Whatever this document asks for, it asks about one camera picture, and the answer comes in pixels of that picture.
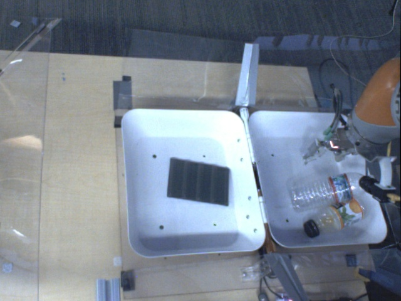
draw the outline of black bottle cap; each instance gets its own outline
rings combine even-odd
[[[314,238],[320,234],[318,226],[312,219],[303,223],[303,229],[310,238]]]

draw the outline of plastic bottle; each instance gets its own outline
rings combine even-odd
[[[346,226],[359,222],[365,214],[362,199],[359,198],[357,201],[353,198],[346,205],[329,206],[311,215],[303,224],[303,228],[306,235],[314,238],[320,234],[340,231]]]
[[[322,208],[330,205],[346,204],[353,195],[363,191],[359,173],[345,173],[326,179],[293,184],[290,187],[291,202],[295,210]]]

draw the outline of wire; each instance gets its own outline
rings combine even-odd
[[[268,290],[269,290],[271,293],[273,293],[277,298],[282,298],[282,297],[283,297],[282,295],[278,294],[277,292],[274,292],[274,291],[269,287],[268,281],[266,280],[266,277],[263,277],[263,281],[264,281],[264,284],[266,285],[266,288],[268,288]]]
[[[363,82],[361,82],[358,78],[354,77],[354,76],[351,75],[351,74],[348,74],[348,73],[344,70],[344,68],[341,67],[341,65],[339,64],[339,62],[337,61],[337,59],[334,57],[333,50],[332,50],[331,47],[333,46],[333,43],[334,43],[337,39],[339,39],[339,38],[374,39],[374,38],[385,37],[385,36],[387,36],[388,34],[392,33],[393,30],[394,30],[394,27],[395,27],[395,13],[396,13],[396,10],[397,10],[397,4],[398,4],[398,2],[399,2],[399,0],[397,0],[397,2],[396,2],[395,5],[394,5],[394,10],[393,10],[393,25],[392,25],[391,29],[390,29],[389,31],[387,31],[386,33],[384,33],[384,34],[379,34],[379,35],[377,35],[377,36],[355,36],[355,35],[353,35],[353,34],[345,34],[345,35],[343,35],[343,36],[339,36],[339,37],[334,38],[334,39],[331,41],[331,43],[330,43],[330,48],[329,48],[329,50],[330,50],[330,55],[331,55],[331,57],[333,58],[333,60],[334,60],[334,62],[336,63],[336,65],[339,67],[339,69],[340,69],[345,75],[351,77],[351,78],[354,79],[356,82],[361,83],[363,86],[366,86],[366,83],[363,83]]]
[[[364,293],[357,298],[353,298],[352,301],[359,301],[360,299],[362,299],[363,297],[366,297],[367,295],[368,295],[367,293]]]

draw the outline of white cable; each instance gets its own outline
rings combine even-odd
[[[331,57],[333,58],[333,60],[334,60],[334,62],[336,63],[336,65],[339,67],[339,69],[340,69],[345,75],[351,77],[351,78],[354,79],[356,82],[361,83],[363,86],[366,86],[366,83],[361,82],[358,78],[356,78],[356,77],[354,77],[353,75],[347,73],[347,72],[345,71],[345,69],[338,63],[337,59],[334,57],[333,50],[331,49],[331,47],[333,46],[333,43],[334,43],[338,38],[347,38],[347,37],[348,37],[348,38],[374,39],[374,38],[381,38],[381,37],[387,36],[388,34],[392,33],[393,30],[394,30],[394,27],[395,27],[395,13],[396,13],[396,10],[397,10],[397,4],[398,4],[398,2],[399,2],[399,0],[397,0],[397,1],[395,2],[394,10],[393,10],[393,25],[392,25],[391,29],[390,29],[388,32],[386,32],[386,33],[384,33],[384,34],[380,34],[380,35],[378,35],[378,36],[354,36],[354,35],[352,35],[352,34],[346,34],[346,35],[344,35],[344,36],[339,36],[339,37],[334,38],[334,39],[331,41],[331,43],[330,43],[330,48],[329,48],[329,49],[330,49],[330,55],[331,55]]]

